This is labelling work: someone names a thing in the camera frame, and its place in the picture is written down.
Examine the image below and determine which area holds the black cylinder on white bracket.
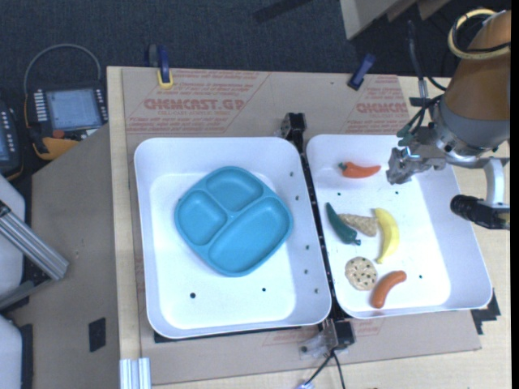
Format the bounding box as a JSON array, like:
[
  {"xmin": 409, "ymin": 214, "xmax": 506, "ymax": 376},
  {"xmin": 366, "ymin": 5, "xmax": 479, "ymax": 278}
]
[{"xmin": 450, "ymin": 157, "xmax": 511, "ymax": 231}]

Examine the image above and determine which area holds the orange chili pepper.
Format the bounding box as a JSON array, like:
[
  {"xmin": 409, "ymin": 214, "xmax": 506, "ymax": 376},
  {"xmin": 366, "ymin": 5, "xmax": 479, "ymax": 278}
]
[{"xmin": 337, "ymin": 160, "xmax": 383, "ymax": 179}]

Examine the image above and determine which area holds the black block with thin wires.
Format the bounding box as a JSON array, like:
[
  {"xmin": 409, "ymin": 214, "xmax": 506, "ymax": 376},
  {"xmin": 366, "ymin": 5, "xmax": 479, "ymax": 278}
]
[
  {"xmin": 323, "ymin": 319, "xmax": 358, "ymax": 348},
  {"xmin": 281, "ymin": 112, "xmax": 307, "ymax": 142}
]

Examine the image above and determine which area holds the tan chocolate chip biscuit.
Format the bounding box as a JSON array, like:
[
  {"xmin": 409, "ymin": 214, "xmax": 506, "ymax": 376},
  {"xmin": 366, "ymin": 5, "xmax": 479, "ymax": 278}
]
[{"xmin": 344, "ymin": 255, "xmax": 379, "ymax": 292}]

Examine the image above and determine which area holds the white plastic tray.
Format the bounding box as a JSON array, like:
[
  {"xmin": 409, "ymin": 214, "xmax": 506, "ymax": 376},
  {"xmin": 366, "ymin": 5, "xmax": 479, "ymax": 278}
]
[
  {"xmin": 305, "ymin": 133, "xmax": 494, "ymax": 320},
  {"xmin": 133, "ymin": 136, "xmax": 333, "ymax": 340}
]

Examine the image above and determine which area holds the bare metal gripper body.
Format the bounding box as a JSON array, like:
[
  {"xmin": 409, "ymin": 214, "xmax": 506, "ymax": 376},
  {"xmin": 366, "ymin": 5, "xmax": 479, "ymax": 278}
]
[{"xmin": 406, "ymin": 124, "xmax": 495, "ymax": 171}]

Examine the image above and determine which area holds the orange sausage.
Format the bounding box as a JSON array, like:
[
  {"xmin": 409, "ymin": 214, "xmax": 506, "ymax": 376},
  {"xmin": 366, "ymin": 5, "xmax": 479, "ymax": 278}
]
[{"xmin": 369, "ymin": 270, "xmax": 408, "ymax": 310}]

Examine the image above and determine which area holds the brown cardboard board, red print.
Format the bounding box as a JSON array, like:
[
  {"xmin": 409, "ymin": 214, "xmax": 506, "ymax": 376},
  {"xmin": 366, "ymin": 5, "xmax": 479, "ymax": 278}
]
[{"xmin": 121, "ymin": 67, "xmax": 484, "ymax": 387}]

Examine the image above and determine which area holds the blue divided plate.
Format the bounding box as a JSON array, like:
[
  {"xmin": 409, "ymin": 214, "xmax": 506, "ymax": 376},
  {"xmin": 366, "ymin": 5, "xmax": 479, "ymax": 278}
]
[{"xmin": 174, "ymin": 165, "xmax": 294, "ymax": 279}]

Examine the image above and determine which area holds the thin black and white rod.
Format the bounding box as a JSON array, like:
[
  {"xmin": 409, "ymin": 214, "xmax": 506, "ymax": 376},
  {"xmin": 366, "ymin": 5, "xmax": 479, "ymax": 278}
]
[{"xmin": 294, "ymin": 135, "xmax": 340, "ymax": 322}]

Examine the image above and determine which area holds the yellow banana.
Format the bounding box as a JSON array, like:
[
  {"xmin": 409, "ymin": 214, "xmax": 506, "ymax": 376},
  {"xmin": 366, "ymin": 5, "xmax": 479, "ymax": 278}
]
[{"xmin": 373, "ymin": 207, "xmax": 401, "ymax": 265}]

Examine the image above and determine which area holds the green chili pepper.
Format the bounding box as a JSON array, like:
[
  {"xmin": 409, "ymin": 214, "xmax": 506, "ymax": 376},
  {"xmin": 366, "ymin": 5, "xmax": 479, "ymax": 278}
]
[{"xmin": 324, "ymin": 202, "xmax": 362, "ymax": 246}]

